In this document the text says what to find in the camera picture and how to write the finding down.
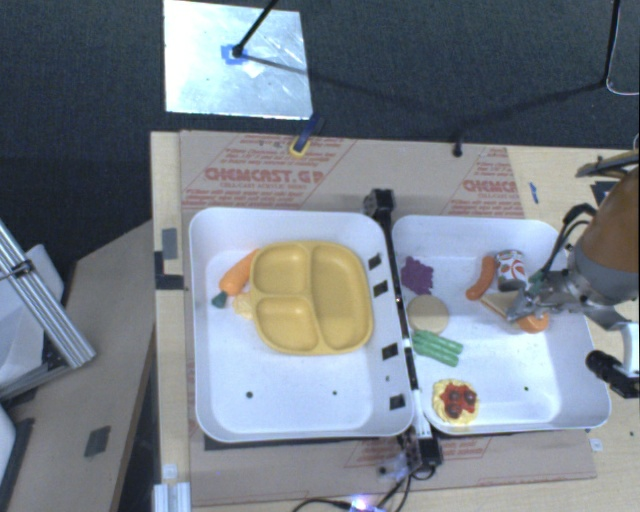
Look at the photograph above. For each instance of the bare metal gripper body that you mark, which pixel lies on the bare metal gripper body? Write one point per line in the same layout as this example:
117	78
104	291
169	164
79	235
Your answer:
575	295

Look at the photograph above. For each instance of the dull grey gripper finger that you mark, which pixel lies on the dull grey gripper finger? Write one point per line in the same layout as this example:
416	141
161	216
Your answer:
539	311
517	310

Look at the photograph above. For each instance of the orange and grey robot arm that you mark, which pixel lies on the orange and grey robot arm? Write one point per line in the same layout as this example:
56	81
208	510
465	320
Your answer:
612	225

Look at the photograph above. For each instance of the orange curved toy food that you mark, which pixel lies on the orange curved toy food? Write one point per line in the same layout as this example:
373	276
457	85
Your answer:
532	326

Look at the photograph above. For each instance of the tan bread slice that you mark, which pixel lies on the tan bread slice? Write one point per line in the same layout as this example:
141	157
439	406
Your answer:
497	301

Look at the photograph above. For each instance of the red and white can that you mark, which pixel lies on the red and white can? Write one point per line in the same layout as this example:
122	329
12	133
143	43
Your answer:
510	267

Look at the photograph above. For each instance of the orange sausage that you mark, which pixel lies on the orange sausage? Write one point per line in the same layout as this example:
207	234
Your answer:
482	280

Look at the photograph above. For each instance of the white plastic tray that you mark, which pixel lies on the white plastic tray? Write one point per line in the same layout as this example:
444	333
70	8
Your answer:
300	390
510	370

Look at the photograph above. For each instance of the green beans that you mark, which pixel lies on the green beans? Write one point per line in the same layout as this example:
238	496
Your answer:
437	347

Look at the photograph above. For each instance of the tan round biscuit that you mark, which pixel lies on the tan round biscuit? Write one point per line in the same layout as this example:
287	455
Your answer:
427	312

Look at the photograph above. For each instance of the purple grapes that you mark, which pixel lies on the purple grapes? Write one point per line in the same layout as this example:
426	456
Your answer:
417	275

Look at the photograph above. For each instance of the yellow spaghetti with meatballs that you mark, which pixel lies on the yellow spaghetti with meatballs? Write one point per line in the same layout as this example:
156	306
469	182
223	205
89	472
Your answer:
455	402

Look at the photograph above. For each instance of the thin black and white rod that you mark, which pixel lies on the thin black and white rod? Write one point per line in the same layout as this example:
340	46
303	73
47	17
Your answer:
400	300

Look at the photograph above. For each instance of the yellow divided plate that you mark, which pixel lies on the yellow divided plate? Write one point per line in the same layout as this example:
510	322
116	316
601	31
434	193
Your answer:
330	290

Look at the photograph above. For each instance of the brown cardboard board red print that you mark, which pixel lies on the brown cardboard board red print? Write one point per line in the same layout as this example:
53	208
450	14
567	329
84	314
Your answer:
310	170

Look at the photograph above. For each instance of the pale yellow toy food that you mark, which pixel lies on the pale yellow toy food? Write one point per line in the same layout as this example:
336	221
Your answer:
244	306

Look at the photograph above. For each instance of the orange carrot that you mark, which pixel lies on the orange carrot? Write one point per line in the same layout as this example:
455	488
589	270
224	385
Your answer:
240	272

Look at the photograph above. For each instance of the black cylinder on white bracket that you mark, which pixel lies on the black cylinder on white bracket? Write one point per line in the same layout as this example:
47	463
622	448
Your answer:
607	367

